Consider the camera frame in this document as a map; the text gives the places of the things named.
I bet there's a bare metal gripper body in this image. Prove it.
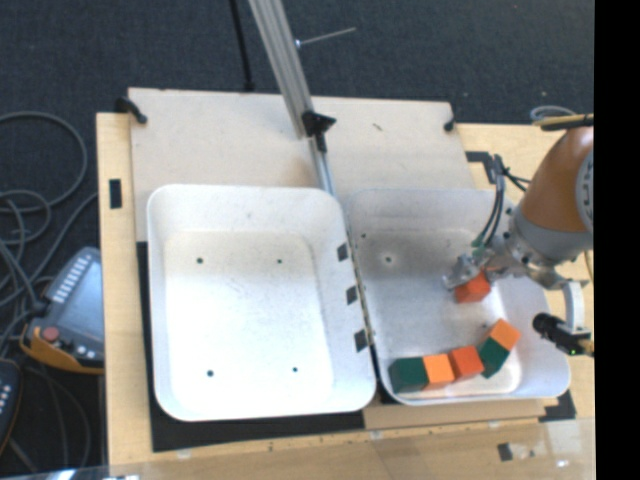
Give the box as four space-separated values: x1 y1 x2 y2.
455 243 572 290

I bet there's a red cube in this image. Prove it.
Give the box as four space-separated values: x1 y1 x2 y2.
447 345 486 381
453 271 492 305

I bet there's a white plastic tray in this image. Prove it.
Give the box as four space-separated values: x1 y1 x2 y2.
145 183 378 423
344 187 573 408

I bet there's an orange cube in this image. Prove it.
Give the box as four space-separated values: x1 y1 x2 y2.
422 353 457 387
488 318 523 352

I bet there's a green cube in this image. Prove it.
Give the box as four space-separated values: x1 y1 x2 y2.
476 337 512 380
388 357 430 395

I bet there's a pale wood board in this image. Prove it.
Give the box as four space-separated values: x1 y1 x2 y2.
126 86 549 431

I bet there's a black cylinder on white bracket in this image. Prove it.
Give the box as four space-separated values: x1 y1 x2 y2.
531 279 594 357

